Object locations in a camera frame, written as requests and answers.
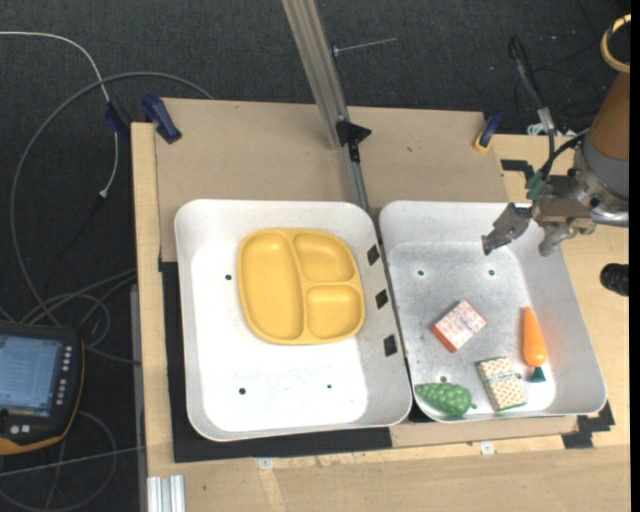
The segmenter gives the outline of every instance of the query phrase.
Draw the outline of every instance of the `green toy vegetable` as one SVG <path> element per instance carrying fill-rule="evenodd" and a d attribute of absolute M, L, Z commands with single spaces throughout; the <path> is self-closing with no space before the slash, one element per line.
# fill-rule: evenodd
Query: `green toy vegetable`
<path fill-rule="evenodd" d="M 476 408 L 476 405 L 471 403 L 469 390 L 458 384 L 450 384 L 448 382 L 418 384 L 416 393 L 429 405 L 449 416 L 460 417 L 469 408 Z"/>

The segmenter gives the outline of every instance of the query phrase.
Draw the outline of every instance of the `orange carrot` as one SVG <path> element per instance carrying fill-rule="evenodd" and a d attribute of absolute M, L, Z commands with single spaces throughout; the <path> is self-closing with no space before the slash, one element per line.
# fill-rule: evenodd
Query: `orange carrot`
<path fill-rule="evenodd" d="M 542 329 L 531 307 L 524 310 L 524 343 L 523 352 L 525 362 L 534 368 L 531 382 L 546 381 L 542 368 L 547 362 L 547 346 L 544 342 Z"/>

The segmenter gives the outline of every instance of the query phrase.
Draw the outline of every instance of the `screen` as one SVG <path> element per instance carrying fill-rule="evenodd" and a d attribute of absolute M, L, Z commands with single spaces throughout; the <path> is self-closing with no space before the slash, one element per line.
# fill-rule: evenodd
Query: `screen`
<path fill-rule="evenodd" d="M 62 342 L 0 335 L 0 409 L 48 416 Z"/>

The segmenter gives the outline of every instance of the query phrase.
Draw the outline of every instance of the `black floor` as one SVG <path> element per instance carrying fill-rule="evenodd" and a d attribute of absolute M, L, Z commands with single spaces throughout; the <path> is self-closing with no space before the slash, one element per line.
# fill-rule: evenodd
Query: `black floor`
<path fill-rule="evenodd" d="M 336 65 L 348 104 L 501 110 L 499 130 L 508 133 L 525 133 L 538 122 L 509 59 L 511 36 L 524 45 L 558 127 L 577 132 L 590 125 L 616 76 L 600 56 L 599 39 L 630 12 L 630 1 L 610 0 L 328 0 L 318 6 L 338 48 L 391 39 L 340 52 Z M 279 1 L 4 0 L 1 31 L 67 37 L 86 48 L 105 77 L 165 72 L 219 99 L 313 103 Z M 68 44 L 0 35 L 0 319 L 34 321 L 27 315 L 38 306 L 16 256 L 12 219 L 42 300 L 135 268 L 124 140 L 113 186 L 106 200 L 98 196 L 114 160 L 100 90 L 57 116 L 25 156 L 48 116 L 95 79 L 86 58 Z M 200 97 L 157 78 L 120 80 L 108 92 L 131 120 L 144 119 L 140 100 L 148 92 Z M 79 327 L 88 343 L 99 342 L 97 349 L 131 359 L 133 280 L 127 277 L 70 301 L 55 311 L 56 320 Z M 106 309 L 98 307 L 85 321 L 95 304 L 86 295 L 100 299 L 108 292 Z M 86 366 L 81 414 L 65 445 L 2 461 L 0 510 L 139 509 L 133 366 L 95 352 L 87 354 Z M 86 460 L 56 464 L 80 459 Z M 33 469 L 42 466 L 47 469 Z"/>

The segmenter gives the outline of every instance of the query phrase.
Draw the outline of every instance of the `white tray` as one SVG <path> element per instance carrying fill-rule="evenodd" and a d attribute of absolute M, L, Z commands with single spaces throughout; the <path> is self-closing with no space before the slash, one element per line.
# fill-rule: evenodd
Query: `white tray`
<path fill-rule="evenodd" d="M 399 201 L 380 214 L 393 294 L 413 384 L 448 381 L 471 391 L 477 409 L 452 420 L 419 397 L 439 421 L 590 414 L 606 400 L 605 384 L 561 251 L 538 253 L 543 231 L 531 223 L 511 244 L 485 256 L 481 235 L 505 208 L 496 203 Z M 487 325 L 457 352 L 431 331 L 467 299 Z M 522 309 L 532 306 L 548 349 L 546 383 L 530 383 L 522 355 Z M 508 356 L 523 377 L 528 404 L 495 413 L 475 368 Z"/>
<path fill-rule="evenodd" d="M 365 295 L 366 317 L 355 336 L 283 346 L 253 334 L 242 311 L 236 259 L 247 235 L 268 228 L 324 230 L 347 243 Z M 387 281 L 381 258 L 369 262 L 376 232 L 360 208 L 202 199 L 178 211 L 175 231 L 187 411 L 201 435 L 231 441 L 388 426 L 406 417 L 411 387 L 391 302 L 379 309 L 376 301 Z"/>

